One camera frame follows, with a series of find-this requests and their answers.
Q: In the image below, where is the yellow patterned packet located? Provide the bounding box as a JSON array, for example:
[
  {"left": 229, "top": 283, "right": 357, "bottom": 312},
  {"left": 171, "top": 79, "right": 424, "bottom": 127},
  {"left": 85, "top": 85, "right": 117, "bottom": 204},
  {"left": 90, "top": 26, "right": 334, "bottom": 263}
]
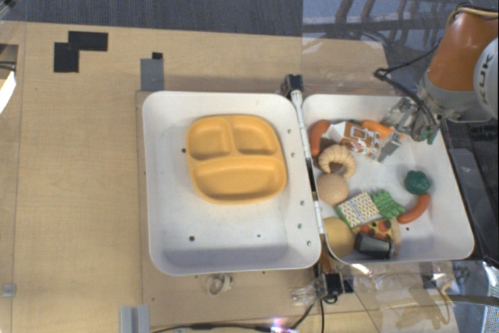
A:
[{"left": 335, "top": 191, "right": 381, "bottom": 229}]

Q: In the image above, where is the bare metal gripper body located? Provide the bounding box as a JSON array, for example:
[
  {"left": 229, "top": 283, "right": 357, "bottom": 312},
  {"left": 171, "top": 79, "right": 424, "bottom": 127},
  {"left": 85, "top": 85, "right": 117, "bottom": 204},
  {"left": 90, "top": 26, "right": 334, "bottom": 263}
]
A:
[{"left": 385, "top": 96, "right": 438, "bottom": 142}]

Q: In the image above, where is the light green ribbed vegetable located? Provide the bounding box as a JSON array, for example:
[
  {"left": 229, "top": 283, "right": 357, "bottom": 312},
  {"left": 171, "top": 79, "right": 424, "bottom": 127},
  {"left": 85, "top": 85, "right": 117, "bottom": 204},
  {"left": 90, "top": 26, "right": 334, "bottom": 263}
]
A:
[{"left": 370, "top": 188, "right": 406, "bottom": 221}]

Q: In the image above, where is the pizza slice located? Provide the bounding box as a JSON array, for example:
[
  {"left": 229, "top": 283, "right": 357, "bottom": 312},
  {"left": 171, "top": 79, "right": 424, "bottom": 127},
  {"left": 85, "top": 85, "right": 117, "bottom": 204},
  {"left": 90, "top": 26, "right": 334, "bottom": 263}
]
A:
[{"left": 352, "top": 218, "right": 402, "bottom": 257}]

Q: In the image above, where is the white and brown carton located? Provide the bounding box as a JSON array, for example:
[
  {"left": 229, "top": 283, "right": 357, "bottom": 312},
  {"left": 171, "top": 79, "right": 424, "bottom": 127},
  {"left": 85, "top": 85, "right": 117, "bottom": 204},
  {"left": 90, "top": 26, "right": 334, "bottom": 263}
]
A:
[{"left": 320, "top": 120, "right": 382, "bottom": 160}]

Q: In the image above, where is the black and white thin rod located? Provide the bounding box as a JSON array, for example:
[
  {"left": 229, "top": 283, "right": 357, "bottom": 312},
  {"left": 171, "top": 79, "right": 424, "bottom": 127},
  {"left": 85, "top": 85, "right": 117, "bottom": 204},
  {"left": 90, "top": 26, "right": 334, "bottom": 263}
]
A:
[{"left": 289, "top": 88, "right": 325, "bottom": 236}]

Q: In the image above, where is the dark green broccoli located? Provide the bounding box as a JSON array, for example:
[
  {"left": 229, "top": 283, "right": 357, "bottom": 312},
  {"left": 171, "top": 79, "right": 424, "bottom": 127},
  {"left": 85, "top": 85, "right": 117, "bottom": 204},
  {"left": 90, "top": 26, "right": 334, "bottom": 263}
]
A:
[{"left": 403, "top": 169, "right": 433, "bottom": 197}]

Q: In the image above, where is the beige round bread roll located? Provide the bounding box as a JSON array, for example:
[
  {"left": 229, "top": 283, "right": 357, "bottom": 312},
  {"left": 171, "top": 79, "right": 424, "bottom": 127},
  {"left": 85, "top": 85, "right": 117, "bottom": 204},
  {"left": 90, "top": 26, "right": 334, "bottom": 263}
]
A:
[{"left": 316, "top": 172, "right": 350, "bottom": 207}]

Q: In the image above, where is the pale yellow round bread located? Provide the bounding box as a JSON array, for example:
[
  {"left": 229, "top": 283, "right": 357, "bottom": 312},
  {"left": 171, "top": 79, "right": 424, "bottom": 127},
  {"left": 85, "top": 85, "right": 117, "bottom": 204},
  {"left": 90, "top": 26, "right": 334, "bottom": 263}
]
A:
[{"left": 322, "top": 215, "right": 356, "bottom": 259}]

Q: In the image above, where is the orange carrot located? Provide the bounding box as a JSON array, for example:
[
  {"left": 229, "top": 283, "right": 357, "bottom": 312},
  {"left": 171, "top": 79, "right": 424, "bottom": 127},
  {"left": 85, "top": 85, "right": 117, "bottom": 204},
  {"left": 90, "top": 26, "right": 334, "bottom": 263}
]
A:
[{"left": 359, "top": 119, "right": 395, "bottom": 140}]

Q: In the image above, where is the black can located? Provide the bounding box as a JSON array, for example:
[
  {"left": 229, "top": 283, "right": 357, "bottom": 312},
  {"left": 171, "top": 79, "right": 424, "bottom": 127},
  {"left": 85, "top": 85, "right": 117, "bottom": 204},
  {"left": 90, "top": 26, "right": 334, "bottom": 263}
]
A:
[{"left": 353, "top": 232, "right": 395, "bottom": 260}]

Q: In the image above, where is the white plastic tray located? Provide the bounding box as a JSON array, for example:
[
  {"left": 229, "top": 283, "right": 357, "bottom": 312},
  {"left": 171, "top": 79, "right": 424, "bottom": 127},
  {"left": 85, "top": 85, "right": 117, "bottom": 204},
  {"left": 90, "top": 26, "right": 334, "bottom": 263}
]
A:
[
  {"left": 301, "top": 93, "right": 476, "bottom": 264},
  {"left": 141, "top": 90, "right": 323, "bottom": 278}
]

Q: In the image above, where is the white rubber band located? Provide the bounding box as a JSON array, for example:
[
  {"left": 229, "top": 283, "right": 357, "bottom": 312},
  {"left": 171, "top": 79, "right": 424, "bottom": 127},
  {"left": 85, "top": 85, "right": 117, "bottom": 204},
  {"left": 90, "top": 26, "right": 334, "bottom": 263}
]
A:
[{"left": 204, "top": 272, "right": 235, "bottom": 297}]

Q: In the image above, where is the black block with thin wires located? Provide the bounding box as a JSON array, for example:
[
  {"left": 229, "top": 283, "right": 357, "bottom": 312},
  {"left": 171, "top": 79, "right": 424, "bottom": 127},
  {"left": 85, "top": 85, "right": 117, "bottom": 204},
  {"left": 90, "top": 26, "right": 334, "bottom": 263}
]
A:
[
  {"left": 322, "top": 271, "right": 355, "bottom": 304},
  {"left": 283, "top": 73, "right": 305, "bottom": 93}
]

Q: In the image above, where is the orange divided plate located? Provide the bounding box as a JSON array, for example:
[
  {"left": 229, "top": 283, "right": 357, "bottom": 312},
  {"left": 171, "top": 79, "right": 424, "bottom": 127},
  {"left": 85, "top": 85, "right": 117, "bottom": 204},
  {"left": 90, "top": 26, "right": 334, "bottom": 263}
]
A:
[{"left": 185, "top": 113, "right": 289, "bottom": 206}]

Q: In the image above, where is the beige croissant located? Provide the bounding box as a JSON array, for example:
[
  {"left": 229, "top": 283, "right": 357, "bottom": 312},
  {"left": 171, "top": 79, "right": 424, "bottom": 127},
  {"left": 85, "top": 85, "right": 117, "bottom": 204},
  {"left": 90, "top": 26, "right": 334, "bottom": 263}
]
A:
[{"left": 317, "top": 143, "right": 357, "bottom": 180}]

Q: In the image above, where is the orange red sausage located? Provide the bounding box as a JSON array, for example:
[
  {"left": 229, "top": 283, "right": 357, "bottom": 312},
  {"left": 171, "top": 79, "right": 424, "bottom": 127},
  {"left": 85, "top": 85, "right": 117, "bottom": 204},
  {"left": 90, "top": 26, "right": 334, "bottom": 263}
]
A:
[
  {"left": 396, "top": 193, "right": 431, "bottom": 225},
  {"left": 308, "top": 119, "right": 332, "bottom": 158}
]

